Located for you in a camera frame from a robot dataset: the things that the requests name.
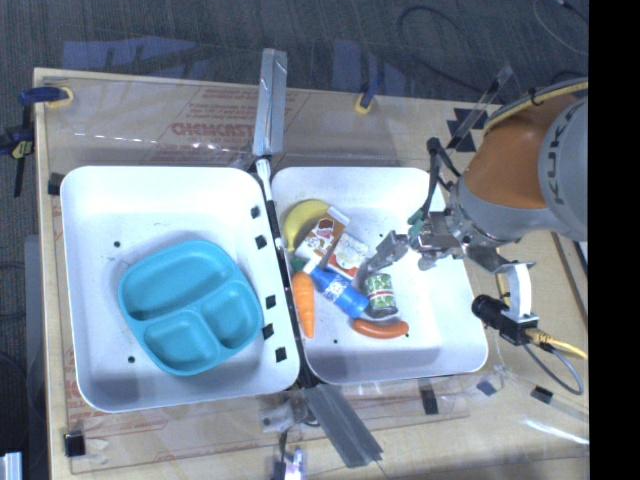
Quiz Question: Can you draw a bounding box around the white and red packet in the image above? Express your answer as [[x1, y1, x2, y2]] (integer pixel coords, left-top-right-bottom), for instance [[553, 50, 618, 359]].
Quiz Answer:
[[324, 231, 370, 281]]

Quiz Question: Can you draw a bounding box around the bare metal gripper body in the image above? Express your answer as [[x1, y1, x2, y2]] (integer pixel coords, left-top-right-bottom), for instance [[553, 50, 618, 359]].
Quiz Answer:
[[405, 211, 474, 272]]

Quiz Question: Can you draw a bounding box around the brown cardboard board red print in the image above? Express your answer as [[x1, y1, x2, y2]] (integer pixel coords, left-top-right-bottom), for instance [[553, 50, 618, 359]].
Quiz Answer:
[[43, 79, 506, 475]]

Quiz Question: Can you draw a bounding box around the blue bottle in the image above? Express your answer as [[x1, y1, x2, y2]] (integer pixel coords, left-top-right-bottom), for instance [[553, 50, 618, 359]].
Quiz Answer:
[[302, 260, 371, 319]]

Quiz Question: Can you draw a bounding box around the orange carrot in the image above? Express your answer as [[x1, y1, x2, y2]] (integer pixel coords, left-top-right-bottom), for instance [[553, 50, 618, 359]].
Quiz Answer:
[[291, 270, 316, 340]]

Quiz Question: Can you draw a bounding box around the green and white can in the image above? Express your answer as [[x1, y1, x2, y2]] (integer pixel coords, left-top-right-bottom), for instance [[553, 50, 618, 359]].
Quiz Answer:
[[363, 272, 400, 318]]

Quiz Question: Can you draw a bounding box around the orange carton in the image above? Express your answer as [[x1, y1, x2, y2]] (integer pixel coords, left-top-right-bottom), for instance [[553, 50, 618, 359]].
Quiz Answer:
[[292, 206, 351, 265]]

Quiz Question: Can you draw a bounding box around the orange sausage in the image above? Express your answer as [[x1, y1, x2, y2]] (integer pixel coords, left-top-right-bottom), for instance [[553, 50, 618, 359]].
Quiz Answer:
[[352, 317, 410, 341]]

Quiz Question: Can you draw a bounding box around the white plastic tray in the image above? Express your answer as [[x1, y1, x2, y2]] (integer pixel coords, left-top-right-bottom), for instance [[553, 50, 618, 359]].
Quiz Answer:
[[270, 166, 490, 386], [59, 165, 301, 414]]

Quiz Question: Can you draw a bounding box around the blue divided plate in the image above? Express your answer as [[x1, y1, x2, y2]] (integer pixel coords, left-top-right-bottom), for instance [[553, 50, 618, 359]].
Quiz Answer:
[[117, 239, 265, 378]]

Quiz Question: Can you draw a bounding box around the yellow banana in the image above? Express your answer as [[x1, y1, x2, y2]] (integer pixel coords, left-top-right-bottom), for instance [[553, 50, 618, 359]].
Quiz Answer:
[[282, 198, 332, 253]]

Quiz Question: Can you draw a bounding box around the black cylinder on white bracket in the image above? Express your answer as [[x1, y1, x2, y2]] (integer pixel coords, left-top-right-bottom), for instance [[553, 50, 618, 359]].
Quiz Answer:
[[471, 262, 540, 346]]

